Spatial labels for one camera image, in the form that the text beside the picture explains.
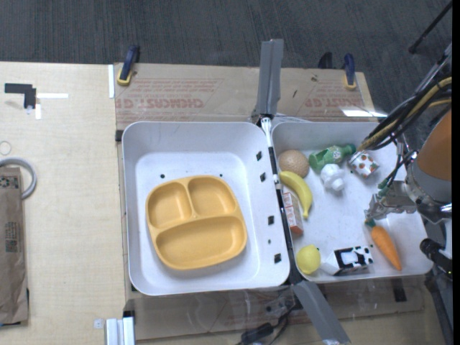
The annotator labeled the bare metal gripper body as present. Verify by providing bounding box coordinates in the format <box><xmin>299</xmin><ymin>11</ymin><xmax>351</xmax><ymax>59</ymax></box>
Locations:
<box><xmin>381</xmin><ymin>180</ymin><xmax>418</xmax><ymax>215</ymax></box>

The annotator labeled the white plastic tray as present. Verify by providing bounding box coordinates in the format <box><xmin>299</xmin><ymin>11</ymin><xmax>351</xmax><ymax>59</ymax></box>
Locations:
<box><xmin>270</xmin><ymin>119</ymin><xmax>435</xmax><ymax>285</ymax></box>
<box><xmin>121</xmin><ymin>121</ymin><xmax>291</xmax><ymax>297</ymax></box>

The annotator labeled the orange carrot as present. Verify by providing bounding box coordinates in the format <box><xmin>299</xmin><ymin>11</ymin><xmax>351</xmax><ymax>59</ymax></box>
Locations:
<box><xmin>364</xmin><ymin>218</ymin><xmax>403</xmax><ymax>272</ymax></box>

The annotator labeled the white can with orange print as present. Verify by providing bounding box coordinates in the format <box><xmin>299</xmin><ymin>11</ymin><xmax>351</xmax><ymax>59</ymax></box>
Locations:
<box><xmin>347</xmin><ymin>149</ymin><xmax>380</xmax><ymax>180</ymax></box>

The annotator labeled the white bottle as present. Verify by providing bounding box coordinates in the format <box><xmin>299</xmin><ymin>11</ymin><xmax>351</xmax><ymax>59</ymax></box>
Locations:
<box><xmin>319</xmin><ymin>163</ymin><xmax>346</xmax><ymax>193</ymax></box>

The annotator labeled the black and white milk carton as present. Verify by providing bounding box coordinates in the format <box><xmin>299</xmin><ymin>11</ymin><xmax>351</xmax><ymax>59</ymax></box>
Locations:
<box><xmin>320</xmin><ymin>245</ymin><xmax>375</xmax><ymax>277</ymax></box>

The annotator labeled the green bottle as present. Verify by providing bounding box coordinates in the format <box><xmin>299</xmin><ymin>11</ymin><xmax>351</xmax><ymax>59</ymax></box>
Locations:
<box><xmin>308</xmin><ymin>143</ymin><xmax>357</xmax><ymax>174</ymax></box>

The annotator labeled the yellow banana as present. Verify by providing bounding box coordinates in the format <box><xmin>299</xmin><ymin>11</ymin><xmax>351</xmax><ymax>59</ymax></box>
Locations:
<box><xmin>279</xmin><ymin>170</ymin><xmax>314</xmax><ymax>220</ymax></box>

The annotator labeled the yellow lemon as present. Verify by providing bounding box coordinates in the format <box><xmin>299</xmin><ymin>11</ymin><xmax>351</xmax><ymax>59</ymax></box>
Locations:
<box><xmin>295</xmin><ymin>244</ymin><xmax>322</xmax><ymax>276</ymax></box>

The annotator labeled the brown round bread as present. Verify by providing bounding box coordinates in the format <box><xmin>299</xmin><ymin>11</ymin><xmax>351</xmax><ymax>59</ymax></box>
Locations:
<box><xmin>277</xmin><ymin>149</ymin><xmax>311</xmax><ymax>179</ymax></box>

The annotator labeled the yellow divided plate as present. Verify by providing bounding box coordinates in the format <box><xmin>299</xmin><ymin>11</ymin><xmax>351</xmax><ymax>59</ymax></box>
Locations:
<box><xmin>144</xmin><ymin>175</ymin><xmax>249</xmax><ymax>271</ymax></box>

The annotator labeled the brown cardboard board red print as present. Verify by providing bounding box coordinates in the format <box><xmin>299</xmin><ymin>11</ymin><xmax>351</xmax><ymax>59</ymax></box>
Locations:
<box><xmin>113</xmin><ymin>62</ymin><xmax>429</xmax><ymax>341</ymax></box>

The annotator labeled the brown paper bag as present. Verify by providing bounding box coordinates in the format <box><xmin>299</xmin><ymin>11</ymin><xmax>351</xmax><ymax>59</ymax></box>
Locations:
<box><xmin>0</xmin><ymin>167</ymin><xmax>30</xmax><ymax>326</ymax></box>

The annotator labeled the black cylinder on white bracket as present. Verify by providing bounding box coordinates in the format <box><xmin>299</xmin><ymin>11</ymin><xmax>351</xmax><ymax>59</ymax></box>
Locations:
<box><xmin>419</xmin><ymin>219</ymin><xmax>453</xmax><ymax>276</ymax></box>

